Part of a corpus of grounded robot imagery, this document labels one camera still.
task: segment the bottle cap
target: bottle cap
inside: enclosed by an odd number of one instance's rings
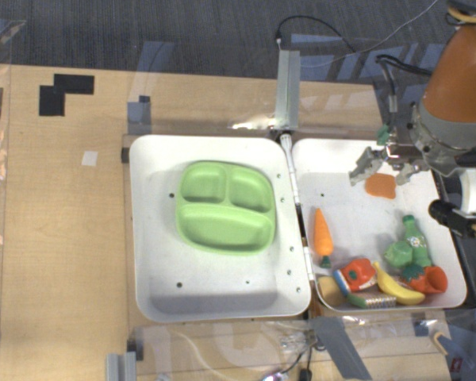
[[[407,221],[414,221],[414,216],[412,214],[406,214],[403,218],[402,218],[402,222],[403,223],[406,223]]]

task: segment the orange toy carrot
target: orange toy carrot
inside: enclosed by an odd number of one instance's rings
[[[314,220],[314,251],[317,255],[322,256],[322,268],[331,268],[329,256],[333,252],[333,240],[326,219],[324,219],[321,209],[316,210],[316,217]]]

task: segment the banana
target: banana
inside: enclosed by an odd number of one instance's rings
[[[417,305],[422,303],[425,295],[418,291],[411,291],[399,285],[387,272],[381,269],[381,265],[376,261],[374,265],[375,271],[378,273],[378,285],[385,294],[396,296],[397,302],[402,305]]]

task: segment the green plate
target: green plate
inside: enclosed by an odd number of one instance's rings
[[[176,228],[194,247],[250,255],[275,234],[275,202],[262,173],[236,164],[202,161],[182,174],[176,197]]]

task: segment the wooden table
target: wooden table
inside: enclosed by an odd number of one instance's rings
[[[39,86],[52,85],[55,73],[94,75],[94,94],[68,94],[65,117],[40,117]],[[127,101],[137,101],[139,94],[151,96],[160,128],[211,121],[212,129],[225,130],[230,120],[243,120],[253,109],[272,114],[275,81],[12,66],[0,381],[100,380],[106,355],[125,351],[129,308],[120,154]],[[331,83],[301,85],[301,122],[329,136],[363,138],[381,124],[370,87]],[[95,166],[82,165],[85,152],[98,153]],[[407,371],[405,365],[422,361],[424,375],[434,368],[431,379],[443,379],[440,357],[434,352],[413,361],[398,355],[390,363]],[[378,357],[366,365],[387,372]],[[328,358],[313,365],[315,373],[318,368],[336,374]],[[411,367],[411,376],[419,368]],[[247,379],[240,370],[227,374]],[[219,377],[208,370],[175,379]]]

